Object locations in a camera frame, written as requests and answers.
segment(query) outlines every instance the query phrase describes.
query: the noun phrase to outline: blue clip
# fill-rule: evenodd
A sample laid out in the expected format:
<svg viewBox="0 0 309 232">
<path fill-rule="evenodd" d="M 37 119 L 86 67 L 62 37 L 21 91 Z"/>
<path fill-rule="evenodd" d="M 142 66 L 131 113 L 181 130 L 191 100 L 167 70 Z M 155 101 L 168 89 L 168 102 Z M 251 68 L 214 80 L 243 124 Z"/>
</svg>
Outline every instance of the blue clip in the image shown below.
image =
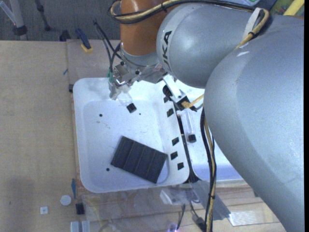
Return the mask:
<svg viewBox="0 0 309 232">
<path fill-rule="evenodd" d="M 81 29 L 76 29 L 75 33 L 77 34 L 77 36 L 82 40 L 82 49 L 87 52 L 90 53 L 92 52 L 93 48 L 91 46 L 91 44 L 89 43 L 89 40 L 87 39 L 87 36 L 85 35 L 85 33 L 81 30 Z"/>
</svg>

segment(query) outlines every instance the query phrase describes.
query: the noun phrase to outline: white plastic tray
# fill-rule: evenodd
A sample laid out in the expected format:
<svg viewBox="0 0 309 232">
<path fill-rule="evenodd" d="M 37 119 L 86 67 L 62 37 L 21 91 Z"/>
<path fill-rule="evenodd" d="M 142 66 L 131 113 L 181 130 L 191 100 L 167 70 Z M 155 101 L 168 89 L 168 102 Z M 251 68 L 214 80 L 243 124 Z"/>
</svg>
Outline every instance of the white plastic tray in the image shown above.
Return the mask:
<svg viewBox="0 0 309 232">
<path fill-rule="evenodd" d="M 203 89 L 189 87 L 179 81 L 179 89 L 193 101 Z M 189 177 L 189 166 L 181 138 L 177 115 L 171 101 L 164 102 L 163 87 L 148 82 L 135 82 L 129 94 L 137 110 L 130 113 L 125 104 L 109 97 L 107 78 L 84 78 L 73 88 L 76 134 L 81 180 L 95 193 L 177 185 Z M 173 115 L 167 117 L 167 111 Z M 187 142 L 193 172 L 201 180 L 209 180 L 207 155 L 199 129 L 201 109 L 189 111 L 197 141 Z M 110 165 L 121 136 L 128 137 L 168 155 L 156 184 Z M 172 140 L 179 138 L 176 145 Z M 171 154 L 177 157 L 171 160 Z M 241 179 L 215 143 L 217 180 Z"/>
</svg>

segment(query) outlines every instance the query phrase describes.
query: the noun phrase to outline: black cable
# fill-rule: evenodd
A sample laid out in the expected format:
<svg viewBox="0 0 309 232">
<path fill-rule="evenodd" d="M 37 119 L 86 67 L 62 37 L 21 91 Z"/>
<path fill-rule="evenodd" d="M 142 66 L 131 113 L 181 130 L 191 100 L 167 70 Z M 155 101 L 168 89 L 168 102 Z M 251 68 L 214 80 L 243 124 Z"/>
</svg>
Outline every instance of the black cable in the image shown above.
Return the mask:
<svg viewBox="0 0 309 232">
<path fill-rule="evenodd" d="M 120 45 L 121 45 L 121 42 L 119 42 L 119 44 L 115 48 L 115 51 L 112 54 L 112 60 L 110 62 L 110 72 L 112 72 L 112 64 L 114 63 L 114 59 L 115 59 L 116 53 L 120 50 Z"/>
<path fill-rule="evenodd" d="M 198 214 L 196 213 L 196 211 L 195 211 L 195 209 L 194 209 L 194 207 L 193 207 L 193 205 L 192 205 L 192 201 L 189 200 L 189 203 L 190 203 L 191 210 L 193 211 L 194 215 L 196 215 L 196 217 L 198 218 L 199 216 L 198 216 Z"/>
<path fill-rule="evenodd" d="M 99 33 L 97 28 L 96 28 L 96 32 L 97 32 L 97 35 L 100 37 L 101 35 L 100 35 L 100 33 Z M 105 49 L 106 49 L 106 52 L 107 52 L 107 56 L 108 56 L 108 60 L 109 60 L 109 63 L 110 63 L 110 68 L 111 68 L 111 65 L 112 65 L 111 53 L 110 53 L 110 50 L 108 49 L 108 46 L 107 46 L 104 38 L 102 39 L 102 41 L 103 41 L 103 44 L 105 46 Z"/>
<path fill-rule="evenodd" d="M 213 136 L 211 136 L 212 137 L 212 147 L 213 147 L 213 151 L 214 151 L 214 138 L 213 138 Z"/>
<path fill-rule="evenodd" d="M 181 224 L 182 219 L 183 219 L 184 211 L 185 211 L 185 204 L 182 205 L 182 214 L 181 214 L 181 217 L 179 218 L 176 230 L 178 230 L 179 227 L 180 227 L 180 224 Z"/>
<path fill-rule="evenodd" d="M 252 6 L 248 6 L 248 5 L 242 5 L 242 4 L 238 4 L 238 3 L 233 3 L 233 2 L 227 2 L 227 1 L 222 1 L 222 0 L 181 0 L 181 1 L 175 1 L 171 4 L 168 4 L 166 6 L 161 6 L 161 8 L 141 17 L 141 18 L 138 18 L 138 19 L 135 19 L 135 20 L 131 20 L 131 21 L 127 21 L 127 22 L 124 22 L 122 21 L 121 19 L 118 19 L 118 17 L 121 17 L 121 16 L 127 16 L 127 15 L 135 15 L 135 14 L 138 14 L 138 13 L 141 13 L 142 11 L 140 12 L 133 12 L 133 13 L 128 13 L 128 14 L 118 14 L 118 15 L 112 15 L 111 13 L 111 8 L 109 8 L 108 10 L 108 15 L 110 17 L 112 17 L 115 21 L 121 23 L 121 24 L 132 24 L 132 23 L 137 23 L 137 22 L 140 22 L 140 21 L 143 21 L 161 11 L 164 11 L 172 6 L 175 6 L 175 5 L 179 5 L 179 4 L 183 4 L 183 3 L 190 3 L 190 2 L 201 2 L 201 3 L 207 3 L 207 4 L 214 4 L 214 5 L 220 5 L 220 6 L 224 6 L 224 7 L 228 7 L 228 8 L 234 8 L 234 9 L 241 9 L 241 10 L 246 10 L 246 11 L 250 11 L 250 12 L 253 12 L 254 11 L 254 7 Z"/>
<path fill-rule="evenodd" d="M 201 104 L 200 106 L 198 106 L 198 107 L 195 107 L 195 106 L 192 106 L 192 107 L 190 107 L 190 109 L 191 110 L 193 110 L 193 111 L 195 111 L 195 112 L 197 112 L 199 109 L 201 109 L 203 107 L 203 104 Z"/>
<path fill-rule="evenodd" d="M 101 33 L 102 34 L 102 40 L 104 41 L 104 39 L 106 40 L 107 44 L 109 45 L 109 47 L 111 48 L 111 50 L 113 52 L 115 52 L 115 49 L 113 48 L 109 38 L 107 37 L 106 33 L 104 32 L 104 30 L 100 27 L 100 25 L 98 24 L 97 20 L 93 20 L 93 25 L 96 26 L 96 31 L 97 33 Z"/>
<path fill-rule="evenodd" d="M 205 111 L 203 109 L 202 113 L 201 113 L 201 119 L 200 119 L 200 129 L 201 129 L 203 143 L 204 143 L 206 153 L 207 153 L 208 165 L 209 165 L 209 170 L 210 170 L 210 192 L 209 192 L 209 197 L 208 197 L 207 206 L 206 206 L 206 213 L 205 213 L 205 231 L 206 231 L 206 229 L 207 229 L 207 216 L 208 216 L 208 213 L 209 213 L 211 198 L 213 198 L 213 197 L 211 197 L 211 191 L 212 191 L 214 181 L 215 181 L 215 177 L 216 177 L 216 174 L 217 174 L 217 165 L 216 165 L 215 158 L 214 158 L 214 151 L 212 151 L 212 157 L 214 159 L 214 166 L 212 165 L 211 152 L 210 152 L 208 142 L 207 142 L 207 138 L 206 138 L 204 120 L 205 120 Z"/>
</svg>

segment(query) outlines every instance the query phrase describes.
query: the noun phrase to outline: cable tie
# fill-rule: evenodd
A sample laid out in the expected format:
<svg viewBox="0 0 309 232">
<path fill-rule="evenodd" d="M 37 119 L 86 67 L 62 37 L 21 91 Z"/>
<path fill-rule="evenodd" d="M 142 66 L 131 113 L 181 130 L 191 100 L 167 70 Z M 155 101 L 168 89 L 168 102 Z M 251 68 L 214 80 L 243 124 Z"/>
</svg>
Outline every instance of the cable tie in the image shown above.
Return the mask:
<svg viewBox="0 0 309 232">
<path fill-rule="evenodd" d="M 252 34 L 252 35 L 253 35 L 253 37 L 255 37 L 255 36 L 256 36 L 256 34 L 255 34 L 255 33 L 253 33 L 252 31 L 250 31 L 248 34 Z"/>
<path fill-rule="evenodd" d="M 216 195 L 213 195 L 213 196 L 212 196 L 210 193 L 208 193 L 208 196 L 211 197 L 212 199 L 215 199 L 215 198 L 216 198 Z"/>
<path fill-rule="evenodd" d="M 163 5 L 163 3 L 161 3 L 161 8 L 163 9 L 163 11 L 164 11 L 165 13 L 168 12 L 167 9 L 165 8 L 165 6 Z"/>
</svg>

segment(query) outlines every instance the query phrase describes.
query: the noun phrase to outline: robotic arm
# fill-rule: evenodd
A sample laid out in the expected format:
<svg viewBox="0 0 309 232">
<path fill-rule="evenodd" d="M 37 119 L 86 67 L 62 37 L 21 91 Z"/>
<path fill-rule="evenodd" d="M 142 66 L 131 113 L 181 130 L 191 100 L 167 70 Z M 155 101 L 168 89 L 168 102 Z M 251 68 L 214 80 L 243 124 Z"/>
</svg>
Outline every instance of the robotic arm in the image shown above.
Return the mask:
<svg viewBox="0 0 309 232">
<path fill-rule="evenodd" d="M 119 16 L 112 6 L 123 63 L 113 70 L 111 97 L 167 73 L 204 88 L 206 119 L 222 152 L 288 232 L 304 231 L 304 20 L 273 16 L 256 33 L 263 10 L 169 1 L 118 1 L 126 14 Z M 147 14 L 155 6 L 161 12 Z M 256 37 L 239 45 L 248 34 Z"/>
</svg>

